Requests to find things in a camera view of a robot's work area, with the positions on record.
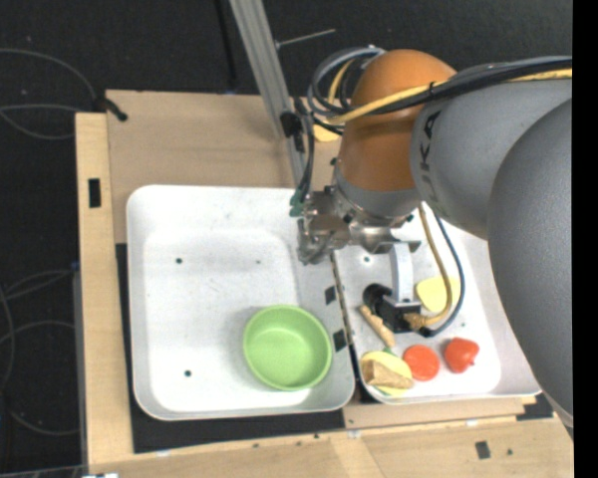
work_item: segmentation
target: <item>metal bracket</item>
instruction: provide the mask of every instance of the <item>metal bracket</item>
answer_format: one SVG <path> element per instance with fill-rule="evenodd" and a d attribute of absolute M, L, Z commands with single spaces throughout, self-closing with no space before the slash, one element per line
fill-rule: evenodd
<path fill-rule="evenodd" d="M 292 108 L 263 3 L 261 0 L 229 1 L 259 93 L 275 133 L 286 141 L 292 175 L 295 184 L 298 184 L 303 175 L 305 158 L 295 149 L 294 141 L 286 139 L 281 124 L 281 116 L 284 112 L 292 112 Z"/>

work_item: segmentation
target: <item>green bowl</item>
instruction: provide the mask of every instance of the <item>green bowl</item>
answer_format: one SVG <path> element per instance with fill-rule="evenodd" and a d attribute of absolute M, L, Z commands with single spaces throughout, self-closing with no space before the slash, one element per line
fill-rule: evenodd
<path fill-rule="evenodd" d="M 257 312 L 244 329 L 243 351 L 259 380 L 284 391 L 314 386 L 332 364 L 332 345 L 323 324 L 290 305 Z"/>

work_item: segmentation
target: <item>wooden table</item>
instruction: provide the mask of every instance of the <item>wooden table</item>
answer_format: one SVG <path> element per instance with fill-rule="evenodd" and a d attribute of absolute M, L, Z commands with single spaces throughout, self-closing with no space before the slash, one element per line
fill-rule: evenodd
<path fill-rule="evenodd" d="M 533 398 L 344 409 L 346 429 L 135 454 L 116 243 L 129 195 L 151 183 L 291 187 L 285 144 L 255 96 L 109 91 L 130 118 L 78 114 L 85 464 L 124 476 L 572 476 L 560 421 L 517 421 Z M 338 141 L 319 143 L 315 185 Z M 93 197 L 98 192 L 100 197 Z M 476 443 L 489 456 L 479 456 Z"/>

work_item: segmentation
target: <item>light wood surface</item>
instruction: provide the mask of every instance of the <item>light wood surface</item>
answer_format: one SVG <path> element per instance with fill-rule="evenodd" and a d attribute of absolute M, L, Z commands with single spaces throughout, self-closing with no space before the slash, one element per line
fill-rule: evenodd
<path fill-rule="evenodd" d="M 464 427 L 467 432 L 459 430 L 452 443 L 461 447 L 465 444 L 461 434 L 471 434 L 471 430 L 487 420 L 507 434 L 504 437 L 516 437 L 518 441 L 524 437 L 519 434 L 526 434 L 527 427 L 533 426 L 533 422 L 526 425 L 529 422 L 513 421 L 514 414 L 523 412 L 523 402 L 531 401 L 526 398 L 400 407 L 352 401 L 345 411 L 346 426 L 364 428 L 361 441 L 349 439 L 342 431 L 320 434 L 319 439 L 307 434 L 179 448 L 166 456 L 163 452 L 134 454 L 115 257 L 116 242 L 126 239 L 128 196 L 137 187 L 150 183 L 289 186 L 292 179 L 288 164 L 284 163 L 285 145 L 272 137 L 259 98 L 131 91 L 110 91 L 108 97 L 129 113 L 127 122 L 93 114 L 78 114 L 76 118 L 87 463 L 93 469 L 120 472 L 126 466 L 134 469 L 130 476 L 173 477 L 190 476 L 190 466 L 194 467 L 195 476 L 213 475 L 213 469 L 221 475 L 221 470 L 228 469 L 226 466 L 231 473 L 237 470 L 245 473 L 235 476 L 279 476 L 278 469 L 286 471 L 282 476 L 401 476 L 394 474 L 398 472 L 394 462 L 381 453 L 383 443 L 371 447 L 365 434 L 379 437 L 383 433 L 390 439 L 394 433 L 402 433 L 394 430 L 407 427 L 436 427 L 439 433 Z M 147 107 L 152 107 L 152 111 L 148 112 Z M 320 164 L 327 165 L 336 154 L 338 143 L 323 145 L 318 157 Z M 318 182 L 329 180 L 327 167 L 317 175 Z M 101 182 L 101 207 L 89 207 L 91 178 Z M 560 453 L 572 453 L 571 441 L 559 421 L 543 421 L 550 428 L 540 430 L 553 431 L 551 444 Z M 466 424 L 477 427 L 465 427 Z M 446 442 L 431 445 L 439 455 L 453 451 Z M 224 452 L 230 452 L 230 458 Z M 387 459 L 386 463 L 379 465 L 375 453 Z M 545 469 L 555 466 L 551 467 L 554 471 L 551 476 L 569 476 L 563 474 L 568 472 L 568 465 L 562 461 L 544 454 L 540 457 L 547 466 Z M 308 466 L 307 461 L 314 461 L 317 467 Z M 393 474 L 387 474 L 384 467 Z"/>

